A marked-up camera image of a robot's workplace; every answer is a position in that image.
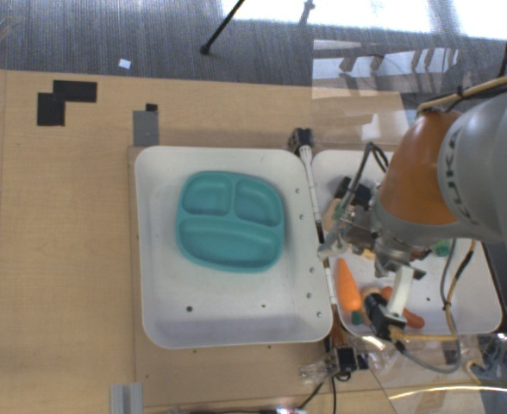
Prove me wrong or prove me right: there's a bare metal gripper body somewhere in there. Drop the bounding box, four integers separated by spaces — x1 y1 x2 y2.
346 223 428 281

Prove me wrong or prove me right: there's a beige bread piece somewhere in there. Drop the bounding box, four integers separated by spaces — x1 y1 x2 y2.
324 199 346 226

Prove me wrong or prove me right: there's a black tripod leg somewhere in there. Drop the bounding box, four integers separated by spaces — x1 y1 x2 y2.
199 0 267 55

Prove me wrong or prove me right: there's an orange carrot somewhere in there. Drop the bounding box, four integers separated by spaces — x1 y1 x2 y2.
335 258 365 325

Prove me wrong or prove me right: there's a white plastic tray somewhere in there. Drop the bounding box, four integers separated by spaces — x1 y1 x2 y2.
134 145 335 350
311 149 504 338

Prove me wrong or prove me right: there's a teal divided plate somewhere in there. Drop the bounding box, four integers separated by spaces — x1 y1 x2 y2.
174 170 285 274

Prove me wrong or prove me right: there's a thin black and white rod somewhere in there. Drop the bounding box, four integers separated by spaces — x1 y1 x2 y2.
298 143 343 348

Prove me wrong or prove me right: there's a red sausage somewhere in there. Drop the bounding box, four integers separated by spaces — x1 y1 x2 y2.
380 285 426 329

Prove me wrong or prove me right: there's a black block with thin wires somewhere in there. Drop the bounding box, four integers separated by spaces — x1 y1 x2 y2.
334 346 369 381
291 128 316 148

